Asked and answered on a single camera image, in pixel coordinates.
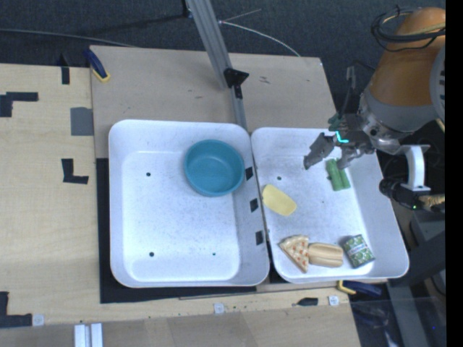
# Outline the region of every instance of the plastic tray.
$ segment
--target plastic tray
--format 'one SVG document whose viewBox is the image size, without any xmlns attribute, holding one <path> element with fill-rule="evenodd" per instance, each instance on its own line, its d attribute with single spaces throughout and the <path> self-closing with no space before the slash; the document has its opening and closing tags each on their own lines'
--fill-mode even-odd
<svg viewBox="0 0 463 347">
<path fill-rule="evenodd" d="M 376 154 L 364 155 L 347 168 L 351 188 L 335 192 L 327 179 L 325 163 L 304 169 L 303 157 L 325 129 L 262 128 L 252 133 L 252 151 L 260 188 L 272 184 L 288 194 L 297 209 L 282 216 L 263 206 L 276 271 L 291 283 L 330 280 L 398 278 L 406 273 L 409 258 L 391 201 L 378 185 L 382 173 Z M 329 158 L 341 157 L 335 148 Z M 344 255 L 341 267 L 311 265 L 303 273 L 282 252 L 279 243 L 303 234 L 310 242 L 342 244 L 349 236 L 362 234 L 375 261 L 353 268 Z"/>
<path fill-rule="evenodd" d="M 204 197 L 184 155 L 201 140 L 230 144 L 246 177 Z M 132 288 L 254 286 L 268 275 L 263 214 L 249 134 L 235 124 L 124 120 L 109 132 L 111 271 Z"/>
</svg>

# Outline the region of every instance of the teal bowl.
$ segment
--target teal bowl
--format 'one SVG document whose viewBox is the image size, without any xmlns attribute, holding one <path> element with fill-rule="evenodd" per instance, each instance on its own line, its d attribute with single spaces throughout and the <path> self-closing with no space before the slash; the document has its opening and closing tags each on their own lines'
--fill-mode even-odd
<svg viewBox="0 0 463 347">
<path fill-rule="evenodd" d="M 220 140 L 197 142 L 187 151 L 183 164 L 191 187 L 206 197 L 229 194 L 245 178 L 242 156 Z"/>
</svg>

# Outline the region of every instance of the gray tape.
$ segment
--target gray tape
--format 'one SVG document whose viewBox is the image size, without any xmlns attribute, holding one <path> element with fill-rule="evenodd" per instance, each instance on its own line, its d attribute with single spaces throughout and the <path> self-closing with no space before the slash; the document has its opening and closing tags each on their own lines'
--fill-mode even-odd
<svg viewBox="0 0 463 347">
<path fill-rule="evenodd" d="M 93 136 L 93 110 L 85 107 L 71 108 L 71 135 Z"/>
</svg>

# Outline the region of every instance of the table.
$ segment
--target table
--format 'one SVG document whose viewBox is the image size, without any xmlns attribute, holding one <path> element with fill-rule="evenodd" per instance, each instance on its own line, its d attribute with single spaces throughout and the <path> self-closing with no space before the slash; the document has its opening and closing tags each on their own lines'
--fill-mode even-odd
<svg viewBox="0 0 463 347">
<path fill-rule="evenodd" d="M 0 159 L 0 291 L 9 292 L 8 314 L 42 314 L 46 325 L 57 327 L 124 322 L 130 329 L 127 322 L 139 320 L 152 331 L 166 322 L 194 325 L 200 319 L 188 316 L 213 317 L 213 304 L 221 303 L 227 314 L 241 315 L 235 322 L 251 331 L 256 345 L 272 335 L 275 322 L 281 328 L 291 322 L 303 326 L 300 334 L 276 328 L 274 341 L 311 334 L 313 340 L 335 344 L 348 336 L 358 346 L 348 297 L 333 284 L 264 282 L 255 294 L 99 303 L 95 158 L 107 158 L 109 127 L 123 118 L 233 122 L 233 114 L 206 53 L 92 49 L 111 68 L 107 84 L 96 82 L 86 68 L 69 68 L 67 84 L 68 69 L 0 65 L 0 95 L 37 92 L 39 97 L 14 101 L 12 117 L 0 118 L 0 149 L 6 156 Z M 231 61 L 251 74 L 242 86 L 250 132 L 261 126 L 324 127 L 334 114 L 320 59 L 231 54 Z M 93 109 L 94 136 L 72 134 L 71 109 L 76 108 Z M 63 182 L 63 159 L 73 160 L 74 175 L 88 176 L 87 184 Z M 328 306 L 331 295 L 339 297 L 338 308 Z M 292 306 L 304 297 L 317 297 L 319 306 Z M 309 326 L 303 320 L 311 315 L 319 316 Z M 328 325 L 337 325 L 336 330 L 328 332 Z M 12 334 L 2 331 L 0 340 L 3 335 Z"/>
</svg>

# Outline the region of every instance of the black clamp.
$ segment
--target black clamp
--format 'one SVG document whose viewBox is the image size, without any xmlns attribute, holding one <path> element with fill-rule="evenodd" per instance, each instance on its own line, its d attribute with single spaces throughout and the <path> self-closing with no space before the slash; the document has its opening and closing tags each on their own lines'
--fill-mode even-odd
<svg viewBox="0 0 463 347">
<path fill-rule="evenodd" d="M 237 69 L 227 68 L 224 71 L 226 84 L 234 88 L 234 94 L 238 99 L 243 99 L 241 84 L 249 77 L 249 73 L 238 71 Z"/>
</svg>

